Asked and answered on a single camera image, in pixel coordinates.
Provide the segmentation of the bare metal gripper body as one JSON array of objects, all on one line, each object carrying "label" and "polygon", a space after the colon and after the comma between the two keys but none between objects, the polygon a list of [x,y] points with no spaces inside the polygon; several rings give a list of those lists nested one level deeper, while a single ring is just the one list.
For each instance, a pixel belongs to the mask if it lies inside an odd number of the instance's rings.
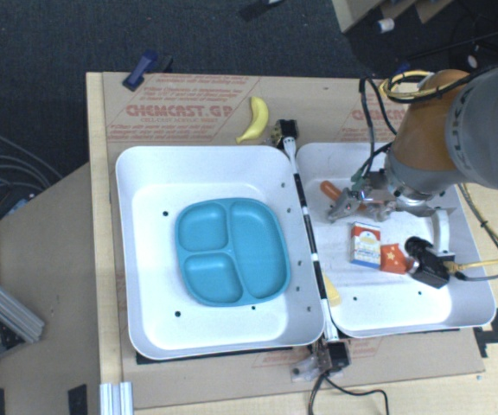
[{"label": "bare metal gripper body", "polygon": [[356,173],[351,177],[351,195],[369,212],[391,213],[406,211],[422,213],[433,194],[424,194],[399,184],[399,179],[387,171],[373,171],[365,176]]}]

